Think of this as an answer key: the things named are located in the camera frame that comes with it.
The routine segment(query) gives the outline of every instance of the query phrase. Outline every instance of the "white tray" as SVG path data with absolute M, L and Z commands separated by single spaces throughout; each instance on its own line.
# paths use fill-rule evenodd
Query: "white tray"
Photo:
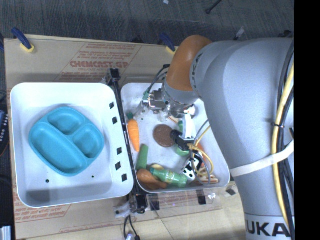
M 121 97 L 123 103 L 124 114 L 134 112 L 142 101 L 143 93 L 150 86 L 150 83 L 128 83 L 121 89 Z M 152 90 L 158 90 L 161 88 L 160 83 L 156 83 Z M 195 130 L 198 131 L 203 123 L 207 120 L 207 114 L 205 111 L 204 103 L 199 99 L 196 103 L 196 116 L 193 118 Z M 150 111 L 143 118 L 137 120 L 139 125 L 140 144 L 145 144 L 149 147 L 147 164 L 159 164 L 165 169 L 180 173 L 184 168 L 184 165 L 188 159 L 188 156 L 179 156 L 176 154 L 176 147 L 162 147 L 153 138 L 153 130 L 157 125 L 166 124 L 174 130 L 179 130 L 178 124 L 171 120 L 165 122 L 160 121 L 159 115 L 153 114 Z M 188 190 L 201 190 L 201 189 L 213 189 L 226 186 L 230 181 L 230 172 L 227 162 L 218 146 L 216 138 L 211 130 L 209 130 L 201 140 L 201 144 L 205 152 L 211 158 L 214 164 L 213 174 L 219 179 L 219 183 L 211 185 L 200 185 L 186 188 L 167 188 L 151 191 L 140 186 L 148 193 L 164 193 L 164 192 L 177 192 Z M 136 165 L 138 152 L 136 152 L 131 145 L 131 152 L 133 162 Z
M 40 208 L 130 193 L 134 185 L 132 169 L 118 105 L 110 87 L 101 83 L 21 83 L 12 89 L 10 101 L 17 193 L 25 205 Z M 29 145 L 32 126 L 62 106 L 78 110 L 104 136 L 101 154 L 76 176 L 58 174 Z

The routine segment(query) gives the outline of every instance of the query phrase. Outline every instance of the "white cable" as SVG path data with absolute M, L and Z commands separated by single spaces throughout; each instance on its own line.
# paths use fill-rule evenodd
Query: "white cable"
M 288 158 L 294 151 L 295 151 L 295 143 L 294 143 L 294 140 L 292 140 L 283 151 L 276 154 L 269 155 L 254 163 L 233 168 L 230 170 L 230 173 L 232 177 L 239 177 L 242 175 L 259 171 L 268 166 L 272 166 L 274 164 L 277 164 L 283 161 L 284 159 Z

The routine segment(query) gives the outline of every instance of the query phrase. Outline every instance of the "gray floor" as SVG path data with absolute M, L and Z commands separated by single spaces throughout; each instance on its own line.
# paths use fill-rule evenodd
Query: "gray floor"
M 0 31 L 12 38 L 17 27 L 26 34 L 157 44 L 165 32 L 174 44 L 190 35 L 212 41 L 278 37 L 294 32 L 295 0 L 0 0 Z M 6 90 L 5 62 L 0 54 L 0 91 Z M 9 151 L 0 157 L 0 176 L 10 177 Z M 12 194 L 0 185 L 0 221 L 9 221 Z

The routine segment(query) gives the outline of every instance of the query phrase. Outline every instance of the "toy carrot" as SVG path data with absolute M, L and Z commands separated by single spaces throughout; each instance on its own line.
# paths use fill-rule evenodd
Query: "toy carrot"
M 135 149 L 135 151 L 140 151 L 140 135 L 139 135 L 139 126 L 138 122 L 134 119 L 134 115 L 132 113 L 128 113 L 127 117 L 128 121 L 128 133 L 131 143 Z

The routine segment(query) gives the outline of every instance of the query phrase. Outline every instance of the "gray robot arm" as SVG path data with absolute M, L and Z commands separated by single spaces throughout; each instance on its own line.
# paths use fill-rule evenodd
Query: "gray robot arm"
M 275 127 L 281 127 L 284 145 L 292 141 L 289 128 L 294 127 L 293 102 L 283 122 L 285 128 L 275 122 L 283 68 L 286 63 L 288 69 L 293 68 L 293 59 L 291 38 L 206 43 L 197 51 L 186 73 L 192 90 L 176 87 L 174 80 L 168 80 L 173 75 L 171 68 L 163 89 L 175 102 L 191 104 L 195 97 L 204 102 L 213 134 L 232 170 L 274 153 Z M 293 175 L 294 154 L 286 161 Z M 234 178 L 242 200 L 248 240 L 295 238 L 294 198 L 289 194 L 285 203 L 291 207 L 290 217 L 286 218 L 284 208 L 279 205 L 274 166 Z

